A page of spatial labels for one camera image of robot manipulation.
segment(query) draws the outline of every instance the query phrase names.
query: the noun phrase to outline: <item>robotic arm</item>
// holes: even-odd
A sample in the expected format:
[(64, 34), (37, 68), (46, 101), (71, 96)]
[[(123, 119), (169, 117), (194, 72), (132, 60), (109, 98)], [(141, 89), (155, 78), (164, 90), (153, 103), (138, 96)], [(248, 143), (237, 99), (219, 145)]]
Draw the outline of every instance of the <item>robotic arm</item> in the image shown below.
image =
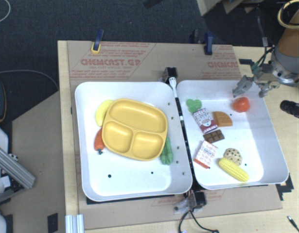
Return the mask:
[[(232, 90), (234, 97), (245, 93), (253, 83), (261, 89), (261, 98), (266, 96), (269, 90), (279, 88), (281, 84), (299, 87), (299, 9), (288, 24), (282, 20), (284, 9), (296, 2), (299, 3), (299, 0), (287, 2), (278, 13), (278, 22), (286, 28), (279, 43), (266, 50), (256, 63), (239, 60), (241, 64), (250, 64), (253, 77), (242, 77), (237, 87)], [(268, 53), (271, 53), (271, 60), (264, 64)]]

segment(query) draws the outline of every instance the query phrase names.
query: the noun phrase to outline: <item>toy food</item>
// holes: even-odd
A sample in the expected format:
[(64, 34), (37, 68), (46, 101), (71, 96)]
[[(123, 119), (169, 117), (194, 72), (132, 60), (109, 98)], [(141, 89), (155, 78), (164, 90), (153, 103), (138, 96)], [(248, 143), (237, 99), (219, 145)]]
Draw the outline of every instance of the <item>toy food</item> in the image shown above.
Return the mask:
[(158, 108), (130, 99), (118, 99), (109, 106), (102, 138), (112, 152), (142, 161), (160, 156), (168, 132), (168, 120)]
[(215, 156), (217, 147), (207, 141), (203, 141), (194, 161), (204, 168), (210, 168), (212, 159)]
[(108, 108), (109, 108), (109, 106), (111, 105), (112, 102), (113, 102), (113, 100), (105, 100), (97, 108), (97, 110), (95, 112), (95, 121), (96, 121), (98, 126), (101, 127), (103, 125), (103, 121), (104, 121), (104, 118), (105, 118), (105, 115), (106, 115), (106, 111), (108, 110)]
[(218, 127), (232, 126), (230, 117), (222, 111), (212, 112), (215, 123)]
[(224, 157), (231, 160), (238, 166), (240, 166), (242, 163), (242, 156), (236, 149), (226, 149)]
[(249, 175), (237, 164), (235, 164), (233, 161), (223, 157), (218, 162), (219, 166), (229, 175), (234, 177), (235, 179), (247, 182), (249, 179)]
[(207, 142), (210, 142), (210, 143), (225, 139), (221, 130), (215, 130), (210, 133), (204, 134), (203, 137)]
[(250, 108), (249, 101), (246, 97), (236, 99), (232, 107), (237, 112), (246, 112)]
[(187, 99), (186, 105), (188, 106), (189, 112), (194, 113), (201, 109), (202, 103), (200, 100)]
[(214, 122), (213, 118), (210, 116), (206, 108), (193, 113), (193, 117), (202, 130), (203, 134), (206, 134), (217, 128), (216, 123)]
[(94, 149), (98, 151), (99, 154), (102, 154), (104, 147), (105, 145), (102, 139), (102, 128), (100, 128), (94, 139)]
[(161, 160), (162, 164), (164, 164), (164, 165), (169, 165), (173, 161), (171, 142), (170, 142), (170, 138), (168, 138), (168, 137), (165, 139), (165, 144), (164, 144), (164, 148), (160, 155), (160, 160)]

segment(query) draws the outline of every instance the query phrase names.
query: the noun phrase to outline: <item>black pen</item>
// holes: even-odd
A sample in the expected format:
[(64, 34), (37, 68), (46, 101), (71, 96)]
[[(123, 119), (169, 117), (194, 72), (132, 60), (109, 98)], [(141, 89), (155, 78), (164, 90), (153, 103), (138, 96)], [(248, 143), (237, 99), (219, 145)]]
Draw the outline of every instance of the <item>black pen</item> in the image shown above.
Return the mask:
[(294, 222), (294, 220), (290, 217), (290, 216), (287, 216), (287, 218), (289, 219), (289, 221), (291, 222), (291, 224), (295, 227), (295, 229), (298, 230), (299, 232), (299, 228), (297, 227), (296, 223)]

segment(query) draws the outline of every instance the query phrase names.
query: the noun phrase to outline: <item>black floor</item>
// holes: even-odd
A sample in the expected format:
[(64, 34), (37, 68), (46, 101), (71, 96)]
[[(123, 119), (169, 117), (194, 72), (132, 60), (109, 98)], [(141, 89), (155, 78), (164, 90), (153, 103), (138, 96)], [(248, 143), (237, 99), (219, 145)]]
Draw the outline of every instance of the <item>black floor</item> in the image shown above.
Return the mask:
[[(0, 72), (28, 69), (58, 80), (58, 40), (95, 39), (104, 29), (105, 41), (188, 43), (198, 29), (211, 31), (214, 44), (262, 46), (257, 12), (238, 7), (228, 15), (221, 3), (204, 17), (196, 0), (8, 0), (11, 13), (0, 22)], [(276, 16), (289, 0), (266, 0), (260, 5), (262, 26), (276, 44), (284, 28)], [(8, 5), (0, 0), (0, 19)], [(7, 98), (8, 123), (57, 91), (37, 73), (1, 73)]]

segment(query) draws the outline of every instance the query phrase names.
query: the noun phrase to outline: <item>yellow plate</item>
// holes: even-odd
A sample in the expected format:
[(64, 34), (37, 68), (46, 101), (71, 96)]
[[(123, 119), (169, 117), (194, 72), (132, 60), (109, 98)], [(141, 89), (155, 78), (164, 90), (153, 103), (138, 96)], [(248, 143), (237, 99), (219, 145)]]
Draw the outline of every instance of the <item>yellow plate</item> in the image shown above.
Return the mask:
[(158, 108), (135, 100), (113, 101), (102, 130), (105, 146), (132, 159), (150, 161), (160, 156), (168, 120)]

